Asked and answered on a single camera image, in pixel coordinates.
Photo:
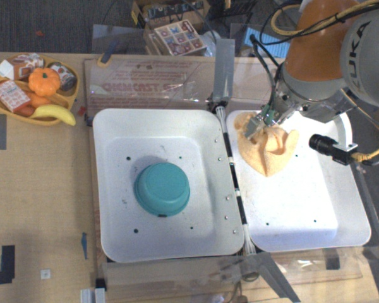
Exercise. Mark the pale orange cloth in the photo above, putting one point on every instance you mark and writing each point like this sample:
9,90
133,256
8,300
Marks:
268,156

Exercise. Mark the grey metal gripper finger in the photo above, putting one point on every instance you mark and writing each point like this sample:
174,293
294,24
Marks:
252,128

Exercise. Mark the black cylinder on white bracket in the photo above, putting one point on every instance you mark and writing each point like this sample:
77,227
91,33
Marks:
327,145

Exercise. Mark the orange carrot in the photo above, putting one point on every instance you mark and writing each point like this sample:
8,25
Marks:
38,100

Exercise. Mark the thin black and white rod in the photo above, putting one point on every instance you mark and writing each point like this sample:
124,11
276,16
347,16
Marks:
237,188

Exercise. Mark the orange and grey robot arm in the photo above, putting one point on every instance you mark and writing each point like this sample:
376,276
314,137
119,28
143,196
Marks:
319,43

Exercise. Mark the yellow banana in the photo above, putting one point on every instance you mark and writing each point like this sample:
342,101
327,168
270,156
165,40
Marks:
58,112

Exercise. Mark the teal bowl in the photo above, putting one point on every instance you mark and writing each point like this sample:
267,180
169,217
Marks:
162,188

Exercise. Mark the orange pumpkin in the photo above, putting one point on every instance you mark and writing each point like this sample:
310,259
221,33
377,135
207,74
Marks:
44,81

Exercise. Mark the yellow divided plate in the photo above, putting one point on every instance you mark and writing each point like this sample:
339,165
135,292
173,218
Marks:
68,101

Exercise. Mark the brown cardboard board red print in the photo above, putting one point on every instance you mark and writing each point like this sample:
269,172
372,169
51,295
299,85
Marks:
139,84

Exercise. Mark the white and red carton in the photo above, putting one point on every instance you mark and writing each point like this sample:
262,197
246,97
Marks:
19,68

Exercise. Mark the small can with red label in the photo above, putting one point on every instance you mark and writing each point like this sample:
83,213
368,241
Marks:
64,74

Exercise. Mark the red and white packet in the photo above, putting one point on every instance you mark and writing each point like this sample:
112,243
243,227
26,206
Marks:
11,96

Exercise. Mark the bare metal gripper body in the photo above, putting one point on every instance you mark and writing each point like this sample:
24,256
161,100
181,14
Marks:
284,106

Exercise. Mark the white plastic tray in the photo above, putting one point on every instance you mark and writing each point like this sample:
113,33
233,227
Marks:
120,200
303,207

